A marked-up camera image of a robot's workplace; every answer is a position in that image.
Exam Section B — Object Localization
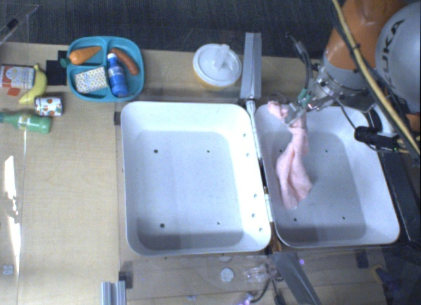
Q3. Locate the blue bottle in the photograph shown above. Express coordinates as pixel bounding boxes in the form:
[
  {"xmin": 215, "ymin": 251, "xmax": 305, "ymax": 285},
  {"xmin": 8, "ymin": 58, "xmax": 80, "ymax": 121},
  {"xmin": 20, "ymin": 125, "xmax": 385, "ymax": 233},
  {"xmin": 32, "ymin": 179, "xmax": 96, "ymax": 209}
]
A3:
[{"xmin": 107, "ymin": 53, "xmax": 129, "ymax": 98}]

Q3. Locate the pink cloth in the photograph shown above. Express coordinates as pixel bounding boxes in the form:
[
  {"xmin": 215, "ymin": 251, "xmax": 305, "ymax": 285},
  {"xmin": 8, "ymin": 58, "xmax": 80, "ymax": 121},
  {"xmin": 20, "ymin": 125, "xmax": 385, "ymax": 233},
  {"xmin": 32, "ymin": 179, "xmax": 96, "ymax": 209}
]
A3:
[{"xmin": 266, "ymin": 99, "xmax": 314, "ymax": 211}]

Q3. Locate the white and red carton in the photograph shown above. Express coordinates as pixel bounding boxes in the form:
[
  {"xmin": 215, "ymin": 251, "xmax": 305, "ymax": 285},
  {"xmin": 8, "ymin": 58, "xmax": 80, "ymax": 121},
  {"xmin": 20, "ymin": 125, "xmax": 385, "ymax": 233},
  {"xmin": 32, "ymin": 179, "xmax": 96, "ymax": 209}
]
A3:
[{"xmin": 0, "ymin": 64, "xmax": 36, "ymax": 97}]

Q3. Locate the green bottle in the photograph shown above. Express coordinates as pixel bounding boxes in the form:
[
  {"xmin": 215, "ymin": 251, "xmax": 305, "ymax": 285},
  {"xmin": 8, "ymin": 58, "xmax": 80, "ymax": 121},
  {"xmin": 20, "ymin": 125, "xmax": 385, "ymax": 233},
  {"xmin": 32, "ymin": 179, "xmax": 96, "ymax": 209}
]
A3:
[{"xmin": 0, "ymin": 112, "xmax": 53, "ymax": 135}]

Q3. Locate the orange carrot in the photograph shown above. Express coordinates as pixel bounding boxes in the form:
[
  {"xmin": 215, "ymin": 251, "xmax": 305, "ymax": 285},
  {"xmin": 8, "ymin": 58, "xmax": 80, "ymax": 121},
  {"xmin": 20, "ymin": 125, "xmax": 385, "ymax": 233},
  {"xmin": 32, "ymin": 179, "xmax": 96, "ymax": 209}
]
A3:
[{"xmin": 68, "ymin": 45, "xmax": 103, "ymax": 66}]

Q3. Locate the white plastic tray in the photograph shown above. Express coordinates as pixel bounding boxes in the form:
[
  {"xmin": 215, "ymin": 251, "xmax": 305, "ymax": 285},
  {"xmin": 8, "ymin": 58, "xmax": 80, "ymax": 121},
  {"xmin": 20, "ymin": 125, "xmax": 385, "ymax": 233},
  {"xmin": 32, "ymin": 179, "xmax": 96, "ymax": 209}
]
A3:
[
  {"xmin": 120, "ymin": 101, "xmax": 272, "ymax": 258},
  {"xmin": 255, "ymin": 103, "xmax": 401, "ymax": 249}
]

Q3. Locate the white can with orange print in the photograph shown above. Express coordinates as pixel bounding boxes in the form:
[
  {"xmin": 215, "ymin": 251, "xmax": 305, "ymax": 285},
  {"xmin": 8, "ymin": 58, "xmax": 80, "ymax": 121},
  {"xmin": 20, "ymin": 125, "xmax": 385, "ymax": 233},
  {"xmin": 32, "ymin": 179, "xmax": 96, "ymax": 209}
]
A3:
[{"xmin": 34, "ymin": 96, "xmax": 64, "ymax": 118}]

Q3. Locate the yellow patterned packet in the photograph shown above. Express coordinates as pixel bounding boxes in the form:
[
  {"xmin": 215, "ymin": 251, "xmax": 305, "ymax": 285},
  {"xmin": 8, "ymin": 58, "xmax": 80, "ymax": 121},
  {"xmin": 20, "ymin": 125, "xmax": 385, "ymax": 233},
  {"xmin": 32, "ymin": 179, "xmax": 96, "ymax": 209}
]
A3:
[{"xmin": 74, "ymin": 66, "xmax": 110, "ymax": 95}]

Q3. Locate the pale wood board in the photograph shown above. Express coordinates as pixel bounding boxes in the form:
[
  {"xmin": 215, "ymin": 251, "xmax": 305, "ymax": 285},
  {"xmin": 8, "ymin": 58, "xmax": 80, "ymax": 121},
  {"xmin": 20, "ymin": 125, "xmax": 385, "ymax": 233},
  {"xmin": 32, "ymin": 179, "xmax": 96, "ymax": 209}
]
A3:
[{"xmin": 0, "ymin": 41, "xmax": 389, "ymax": 305}]

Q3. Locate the black cylinder on white bracket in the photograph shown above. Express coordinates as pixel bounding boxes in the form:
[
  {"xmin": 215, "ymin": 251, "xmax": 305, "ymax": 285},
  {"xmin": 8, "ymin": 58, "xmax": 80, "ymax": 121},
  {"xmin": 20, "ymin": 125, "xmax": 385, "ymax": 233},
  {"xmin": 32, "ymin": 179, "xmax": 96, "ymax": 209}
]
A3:
[{"xmin": 353, "ymin": 126, "xmax": 401, "ymax": 151}]

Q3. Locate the brown sausage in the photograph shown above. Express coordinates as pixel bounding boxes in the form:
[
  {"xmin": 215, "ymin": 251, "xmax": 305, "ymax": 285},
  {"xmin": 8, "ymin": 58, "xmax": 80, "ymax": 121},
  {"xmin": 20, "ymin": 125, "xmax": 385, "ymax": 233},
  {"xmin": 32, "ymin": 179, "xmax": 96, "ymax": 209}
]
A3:
[{"xmin": 110, "ymin": 47, "xmax": 139, "ymax": 76}]

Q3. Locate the yellow cup with white lid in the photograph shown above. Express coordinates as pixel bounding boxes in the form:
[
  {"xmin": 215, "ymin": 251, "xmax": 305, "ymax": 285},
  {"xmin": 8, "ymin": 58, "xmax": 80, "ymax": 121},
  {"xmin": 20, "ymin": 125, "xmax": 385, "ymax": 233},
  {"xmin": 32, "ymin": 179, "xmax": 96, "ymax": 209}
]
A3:
[{"xmin": 192, "ymin": 43, "xmax": 243, "ymax": 92}]

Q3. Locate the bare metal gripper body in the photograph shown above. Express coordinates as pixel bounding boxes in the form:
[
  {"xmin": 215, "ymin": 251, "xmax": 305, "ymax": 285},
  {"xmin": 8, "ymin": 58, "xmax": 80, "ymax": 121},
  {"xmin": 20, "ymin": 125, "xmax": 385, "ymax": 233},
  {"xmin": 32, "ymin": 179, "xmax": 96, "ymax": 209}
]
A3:
[{"xmin": 297, "ymin": 74, "xmax": 340, "ymax": 112}]

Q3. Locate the yellow banana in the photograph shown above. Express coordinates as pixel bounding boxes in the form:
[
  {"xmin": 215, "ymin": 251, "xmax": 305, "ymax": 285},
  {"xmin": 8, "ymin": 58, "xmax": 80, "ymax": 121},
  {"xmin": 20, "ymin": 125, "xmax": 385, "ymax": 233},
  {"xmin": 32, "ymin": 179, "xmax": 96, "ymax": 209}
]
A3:
[{"xmin": 18, "ymin": 64, "xmax": 48, "ymax": 105}]

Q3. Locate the blue divided plate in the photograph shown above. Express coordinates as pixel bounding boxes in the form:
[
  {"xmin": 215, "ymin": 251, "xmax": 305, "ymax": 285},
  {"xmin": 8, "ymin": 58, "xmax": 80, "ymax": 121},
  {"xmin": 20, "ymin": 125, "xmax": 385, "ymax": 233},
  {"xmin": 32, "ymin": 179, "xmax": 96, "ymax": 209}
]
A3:
[{"xmin": 66, "ymin": 35, "xmax": 145, "ymax": 103}]

